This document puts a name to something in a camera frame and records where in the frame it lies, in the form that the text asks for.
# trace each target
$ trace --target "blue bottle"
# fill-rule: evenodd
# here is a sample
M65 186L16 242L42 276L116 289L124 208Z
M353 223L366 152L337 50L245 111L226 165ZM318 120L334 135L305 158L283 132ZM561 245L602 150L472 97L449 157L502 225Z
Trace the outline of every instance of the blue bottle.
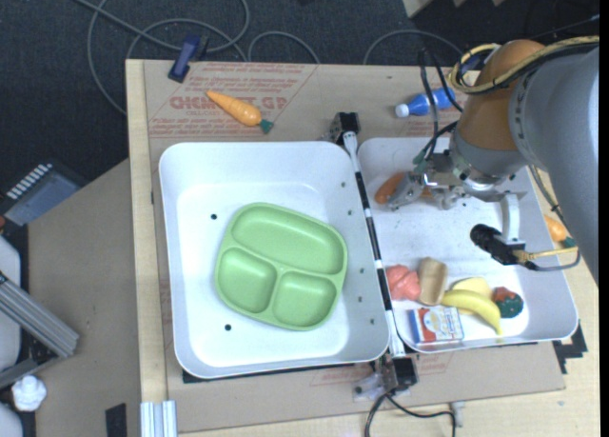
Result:
M448 91L454 100L455 92L452 89L448 89ZM432 90L431 94L434 97L434 101L436 102L436 107L438 109L448 109L452 107L452 103L450 102L444 88ZM408 115L426 115L429 113L430 105L431 104L429 103L427 94L420 93L407 104L399 104L396 106L396 115L398 117L407 117Z

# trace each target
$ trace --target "toy carrot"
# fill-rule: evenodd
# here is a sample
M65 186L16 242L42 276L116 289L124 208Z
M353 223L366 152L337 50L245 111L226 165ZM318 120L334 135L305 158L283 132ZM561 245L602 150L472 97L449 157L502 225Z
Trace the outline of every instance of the toy carrot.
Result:
M265 133L273 127L273 123L263 119L260 110L248 102L212 90L207 92L207 96L245 126L260 126Z

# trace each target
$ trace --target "black floor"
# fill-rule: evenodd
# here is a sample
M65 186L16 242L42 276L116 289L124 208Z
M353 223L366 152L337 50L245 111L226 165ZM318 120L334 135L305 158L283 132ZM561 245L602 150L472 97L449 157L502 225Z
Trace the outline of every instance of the black floor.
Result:
M173 46L192 30L208 34L208 59L313 61L295 40L277 35L257 40L267 31L287 32L321 63L339 64L361 64L368 48L393 30L434 33L463 50L518 37L550 42L599 33L599 20L551 32L599 14L599 0L508 0L498 7L491 0L469 0L458 9L452 0L434 0L413 19L401 0L108 0L104 10L121 21L98 15L93 22L92 6L103 2L0 0L0 190L46 158L57 158L87 181L127 158L127 123L120 109L124 59L136 37L128 26L143 30L166 21L149 33ZM207 27L169 22L175 19ZM239 49L227 48L235 38ZM412 33L383 42L368 63L416 65L423 44L443 64L452 65L457 57L440 40ZM131 56L173 59L177 51L142 39Z

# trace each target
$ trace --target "banana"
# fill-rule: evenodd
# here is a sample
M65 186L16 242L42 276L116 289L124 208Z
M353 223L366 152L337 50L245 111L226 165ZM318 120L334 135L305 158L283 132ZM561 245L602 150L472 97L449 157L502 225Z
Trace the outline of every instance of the banana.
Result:
M497 304L471 289L450 289L444 293L441 301L447 307L471 310L488 322L501 335L501 312Z

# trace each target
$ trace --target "table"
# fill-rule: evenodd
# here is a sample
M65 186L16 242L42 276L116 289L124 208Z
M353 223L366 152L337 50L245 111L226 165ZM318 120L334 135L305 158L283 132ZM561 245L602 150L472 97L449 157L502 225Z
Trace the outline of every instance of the table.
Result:
M135 246L135 278L137 290L137 317L140 351L141 397L144 402L162 402L169 397L166 351L163 335L163 313L157 257L162 256L156 248L157 234L155 211L150 193L154 190L151 158L158 158L159 149L171 143L171 139L157 132L158 141L150 141L154 124L149 122L149 109L154 108L156 118L163 115L164 104L151 105L147 98L147 86L152 75L163 76L170 63L127 61L128 85L128 129L131 194L133 208L133 235ZM205 64L213 72L223 65ZM327 122L339 110L364 110L361 114L362 138L376 137L387 133L400 134L403 126L392 116L393 106L420 91L418 69L408 67L347 67L347 66L280 66L260 65L269 77L280 77L279 72L292 70L296 77L298 92L293 93L288 103L292 108L314 110L320 121L298 121L285 109L277 110L275 137L304 139L319 138L325 132ZM239 72L233 65L232 72ZM289 89L278 88L275 98ZM419 135L427 133L425 127L413 130ZM201 137L214 137L199 132ZM251 140L260 140L252 136ZM568 374L564 376L566 388L559 391L534 393L519 396L498 397L483 401L469 401L463 411L466 435L599 435L599 305L598 288L585 266L567 273L576 305L580 312L580 324L588 344L584 357L567 363ZM535 374L527 375L530 379ZM240 401L239 411L247 411L247 401ZM393 435L408 429L416 435L448 435L448 419L413 419L408 422L398 411L383 411L375 417L375 435ZM324 418L264 423L263 425L218 428L209 431L189 431L184 435L359 435L363 433L365 413L362 408L346 415Z

